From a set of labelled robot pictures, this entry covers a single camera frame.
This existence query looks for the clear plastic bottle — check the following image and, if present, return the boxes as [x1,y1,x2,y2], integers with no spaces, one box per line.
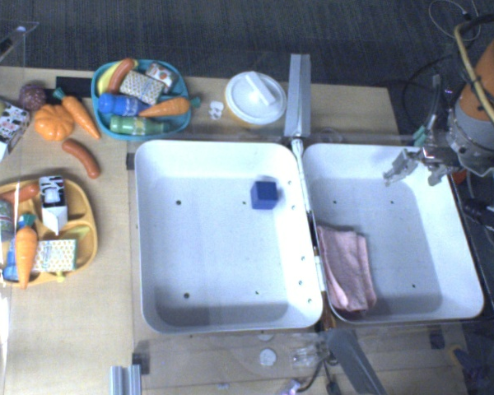
[291,341,329,370]

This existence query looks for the cow print milk carton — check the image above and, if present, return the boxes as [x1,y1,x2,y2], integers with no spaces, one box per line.
[38,174,69,237]
[0,93,31,165]

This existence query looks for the yellow divided plate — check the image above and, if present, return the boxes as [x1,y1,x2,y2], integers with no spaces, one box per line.
[0,177,99,289]

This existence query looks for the blue bottle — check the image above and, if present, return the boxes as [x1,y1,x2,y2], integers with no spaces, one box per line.
[97,92,151,117]
[1,235,22,283]

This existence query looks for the yellow banana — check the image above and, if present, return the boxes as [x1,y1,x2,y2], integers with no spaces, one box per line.
[96,60,127,97]

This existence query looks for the orange pumpkin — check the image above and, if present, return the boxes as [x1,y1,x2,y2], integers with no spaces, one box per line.
[33,103,77,142]

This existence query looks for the blue cube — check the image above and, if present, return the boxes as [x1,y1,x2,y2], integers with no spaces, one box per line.
[249,179,280,211]

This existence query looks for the white plastic tray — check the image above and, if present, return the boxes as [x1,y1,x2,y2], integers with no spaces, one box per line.
[302,142,486,325]
[133,139,324,336]

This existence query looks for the yellow bowl with white lid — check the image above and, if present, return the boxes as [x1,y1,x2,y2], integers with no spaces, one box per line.
[223,70,288,129]

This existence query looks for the pink folded cloth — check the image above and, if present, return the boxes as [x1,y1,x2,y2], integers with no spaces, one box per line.
[315,224,378,314]

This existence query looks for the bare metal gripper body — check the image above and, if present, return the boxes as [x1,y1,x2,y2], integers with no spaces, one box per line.
[419,136,477,175]

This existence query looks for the patterned packet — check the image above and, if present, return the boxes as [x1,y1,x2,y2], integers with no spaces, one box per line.
[119,69,166,107]
[32,238,79,274]

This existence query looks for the green bottle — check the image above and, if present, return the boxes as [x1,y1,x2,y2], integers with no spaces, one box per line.
[109,114,170,137]

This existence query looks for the brown sausage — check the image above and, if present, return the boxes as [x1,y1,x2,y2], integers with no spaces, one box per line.
[0,182,41,205]
[107,58,137,95]
[61,137,102,180]

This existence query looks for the orange carrot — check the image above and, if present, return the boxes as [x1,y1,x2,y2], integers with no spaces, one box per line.
[138,95,202,119]
[52,87,102,141]
[14,213,40,291]

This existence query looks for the purple grapes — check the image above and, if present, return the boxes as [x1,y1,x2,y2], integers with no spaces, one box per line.
[17,83,48,112]

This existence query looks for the blue divided plate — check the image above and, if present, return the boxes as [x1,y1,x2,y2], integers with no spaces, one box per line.
[91,58,192,141]

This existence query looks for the small can with orange print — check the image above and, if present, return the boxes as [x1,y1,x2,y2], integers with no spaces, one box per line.
[144,61,179,95]

